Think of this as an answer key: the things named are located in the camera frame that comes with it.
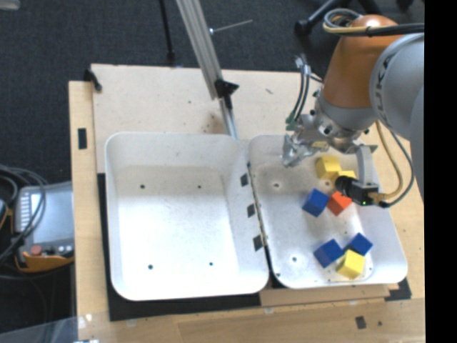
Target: yellow block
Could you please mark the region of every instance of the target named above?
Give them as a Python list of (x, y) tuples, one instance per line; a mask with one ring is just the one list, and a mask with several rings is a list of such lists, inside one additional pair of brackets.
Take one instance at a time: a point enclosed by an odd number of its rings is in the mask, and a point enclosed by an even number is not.
[(336, 271), (350, 279), (354, 279), (363, 272), (364, 265), (365, 257), (348, 249), (344, 253), (344, 259), (336, 268)]
[(336, 156), (321, 156), (316, 161), (316, 171), (319, 179), (331, 179), (337, 172), (341, 171), (340, 161)]
[(340, 171), (336, 172), (331, 177), (331, 180), (332, 180), (333, 183), (335, 183), (336, 182), (336, 178), (342, 177), (342, 176), (346, 176), (346, 177), (357, 179), (355, 171), (353, 171), (353, 170), (340, 170)]

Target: wooden table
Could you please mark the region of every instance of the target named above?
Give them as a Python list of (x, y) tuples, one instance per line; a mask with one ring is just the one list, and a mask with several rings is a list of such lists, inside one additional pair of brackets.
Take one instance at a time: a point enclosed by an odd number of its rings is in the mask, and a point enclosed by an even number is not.
[[(100, 149), (109, 132), (138, 129), (225, 133), (225, 129), (219, 104), (209, 98), (199, 69), (103, 64), (93, 64), (91, 68), (103, 87), (101, 93), (94, 91), (91, 82), (69, 83), (80, 339), (96, 338), (101, 342), (425, 341), (424, 213), (416, 184), (391, 209), (408, 260), (410, 299), (385, 300), (400, 288), (397, 284), (302, 291), (267, 287), (261, 291), (261, 306), (256, 308), (110, 322), (96, 181), (100, 156), (103, 156)], [(284, 134), (284, 119), (298, 95), (298, 73), (223, 70), (223, 74), (225, 80), (240, 86), (232, 100), (241, 139), (251, 139), (258, 134)], [(312, 81), (310, 95), (318, 85)], [(87, 143), (81, 145), (84, 131)], [(407, 179), (408, 163), (387, 131), (385, 133)], [(380, 144), (374, 126), (362, 140), (366, 144)], [(403, 144), (409, 149), (407, 141)], [(373, 159), (381, 186), (386, 191), (396, 187), (392, 184), (393, 167), (381, 146), (374, 152)]]

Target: black bracket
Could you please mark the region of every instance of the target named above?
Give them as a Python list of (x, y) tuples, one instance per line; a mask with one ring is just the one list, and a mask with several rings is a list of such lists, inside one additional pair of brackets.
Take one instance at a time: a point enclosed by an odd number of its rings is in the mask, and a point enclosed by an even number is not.
[(237, 90), (240, 86), (237, 84), (229, 83), (222, 79), (217, 79), (214, 85), (216, 87), (218, 97), (224, 98), (226, 107), (228, 109), (233, 109), (230, 95), (232, 95), (235, 92), (235, 90)]
[(101, 91), (101, 85), (97, 76), (95, 76), (94, 72), (90, 69), (86, 69), (84, 72), (84, 81), (92, 81), (94, 83), (95, 90)]

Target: chair wheel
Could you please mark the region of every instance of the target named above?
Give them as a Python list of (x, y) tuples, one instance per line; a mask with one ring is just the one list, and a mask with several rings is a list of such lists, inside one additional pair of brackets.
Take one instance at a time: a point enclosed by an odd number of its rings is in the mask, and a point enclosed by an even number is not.
[(297, 36), (307, 36), (311, 33), (312, 25), (307, 20), (299, 20), (295, 23), (295, 34)]
[(397, 6), (401, 11), (406, 11), (412, 5), (414, 0), (397, 0)]

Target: black pole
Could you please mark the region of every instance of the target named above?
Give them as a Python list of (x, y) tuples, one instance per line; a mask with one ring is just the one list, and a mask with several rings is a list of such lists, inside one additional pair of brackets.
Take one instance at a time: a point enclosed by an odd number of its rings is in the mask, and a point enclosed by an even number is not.
[(171, 44), (169, 20), (166, 16), (165, 2), (164, 2), (164, 0), (159, 0), (159, 3), (160, 3), (160, 10), (162, 13), (162, 22), (164, 23), (164, 28), (165, 28), (166, 46), (169, 50), (167, 57), (168, 57), (169, 61), (174, 61), (175, 56), (174, 56), (174, 52), (173, 52), (173, 46)]

